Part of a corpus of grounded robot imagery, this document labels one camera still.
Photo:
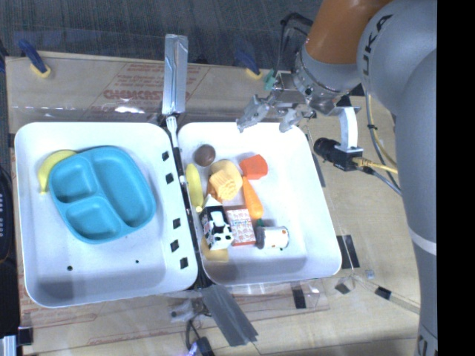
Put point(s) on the yellow bread slice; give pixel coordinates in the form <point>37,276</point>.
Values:
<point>217,255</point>

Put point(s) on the orange and white packet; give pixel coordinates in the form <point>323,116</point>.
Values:
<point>242,226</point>

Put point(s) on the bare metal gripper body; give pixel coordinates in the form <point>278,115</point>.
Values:
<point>293,93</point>

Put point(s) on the white plastic tray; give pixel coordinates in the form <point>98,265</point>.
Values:
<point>297,206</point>
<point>111,273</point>

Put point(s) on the black and white cow carton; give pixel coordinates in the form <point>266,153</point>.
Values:
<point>216,226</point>

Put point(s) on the yellow corn cob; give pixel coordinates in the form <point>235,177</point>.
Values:
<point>224,184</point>

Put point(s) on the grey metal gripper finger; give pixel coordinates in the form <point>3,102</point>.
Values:
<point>295,119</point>
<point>254,112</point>

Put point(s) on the brown cardboard board, red print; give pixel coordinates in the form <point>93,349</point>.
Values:
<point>352,213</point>

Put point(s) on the black cylinder on white bracket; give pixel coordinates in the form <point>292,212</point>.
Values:
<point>347,156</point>

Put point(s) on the orange carrot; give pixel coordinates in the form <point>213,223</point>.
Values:
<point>252,200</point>

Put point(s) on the blue divided plate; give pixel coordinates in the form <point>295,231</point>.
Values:
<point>100,195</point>

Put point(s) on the brown round biscuit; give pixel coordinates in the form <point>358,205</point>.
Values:
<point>205,155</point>

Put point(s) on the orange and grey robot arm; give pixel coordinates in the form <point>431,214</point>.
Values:
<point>401,50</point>

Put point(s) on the white can with orange dots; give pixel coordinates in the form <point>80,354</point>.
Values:
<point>274,237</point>

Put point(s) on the yellow banana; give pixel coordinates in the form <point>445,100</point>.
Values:
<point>48,167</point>
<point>194,187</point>

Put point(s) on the red-orange block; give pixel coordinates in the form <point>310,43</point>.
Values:
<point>254,167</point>

